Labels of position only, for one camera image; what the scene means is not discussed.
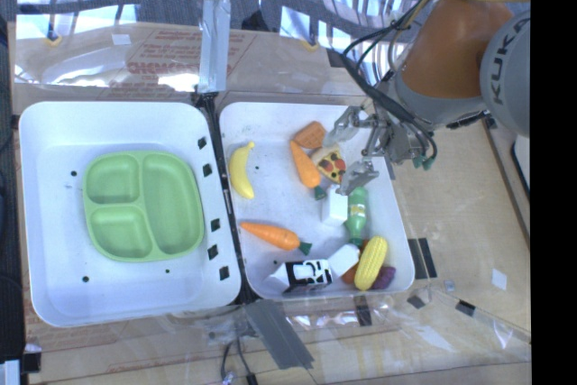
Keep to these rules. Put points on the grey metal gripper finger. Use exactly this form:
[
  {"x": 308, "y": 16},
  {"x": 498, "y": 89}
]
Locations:
[
  {"x": 357, "y": 176},
  {"x": 341, "y": 128}
]

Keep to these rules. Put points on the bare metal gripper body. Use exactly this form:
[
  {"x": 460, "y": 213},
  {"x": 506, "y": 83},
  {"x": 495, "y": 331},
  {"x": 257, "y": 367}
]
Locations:
[{"x": 399, "y": 142}]

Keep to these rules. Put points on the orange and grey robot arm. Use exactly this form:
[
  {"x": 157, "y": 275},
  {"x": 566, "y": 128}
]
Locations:
[{"x": 451, "y": 54}]

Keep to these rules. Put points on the pizza slice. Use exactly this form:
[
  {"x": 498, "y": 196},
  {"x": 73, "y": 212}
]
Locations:
[{"x": 331, "y": 164}]

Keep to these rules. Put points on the orange waffle biscuit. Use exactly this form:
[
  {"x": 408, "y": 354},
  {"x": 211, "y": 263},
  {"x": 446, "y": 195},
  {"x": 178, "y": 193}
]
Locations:
[{"x": 311, "y": 134}]

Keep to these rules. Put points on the green bottle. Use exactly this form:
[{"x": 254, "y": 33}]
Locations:
[{"x": 357, "y": 212}]

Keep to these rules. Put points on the orange carrot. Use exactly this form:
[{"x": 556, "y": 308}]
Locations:
[
  {"x": 275, "y": 235},
  {"x": 305, "y": 169}
]

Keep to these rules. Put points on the white plastic tray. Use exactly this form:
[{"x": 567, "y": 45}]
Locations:
[
  {"x": 58, "y": 203},
  {"x": 279, "y": 203}
]

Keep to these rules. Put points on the yellow corn cob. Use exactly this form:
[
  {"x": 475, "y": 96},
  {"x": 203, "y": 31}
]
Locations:
[{"x": 372, "y": 263}]

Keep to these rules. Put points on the small orange toy food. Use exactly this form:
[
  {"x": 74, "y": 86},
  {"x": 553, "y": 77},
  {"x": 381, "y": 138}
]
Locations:
[{"x": 349, "y": 275}]

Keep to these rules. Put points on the purple toy vegetable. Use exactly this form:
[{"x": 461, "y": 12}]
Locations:
[{"x": 385, "y": 278}]

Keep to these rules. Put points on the black and white carton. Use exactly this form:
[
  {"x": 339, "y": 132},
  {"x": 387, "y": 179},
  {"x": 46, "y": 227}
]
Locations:
[{"x": 306, "y": 275}]

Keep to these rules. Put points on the yellow banana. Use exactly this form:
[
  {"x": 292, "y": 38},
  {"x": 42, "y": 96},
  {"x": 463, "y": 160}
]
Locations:
[{"x": 240, "y": 176}]

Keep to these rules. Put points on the green divided plate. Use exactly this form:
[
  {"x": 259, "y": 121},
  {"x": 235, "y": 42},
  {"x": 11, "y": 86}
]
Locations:
[{"x": 167, "y": 198}]

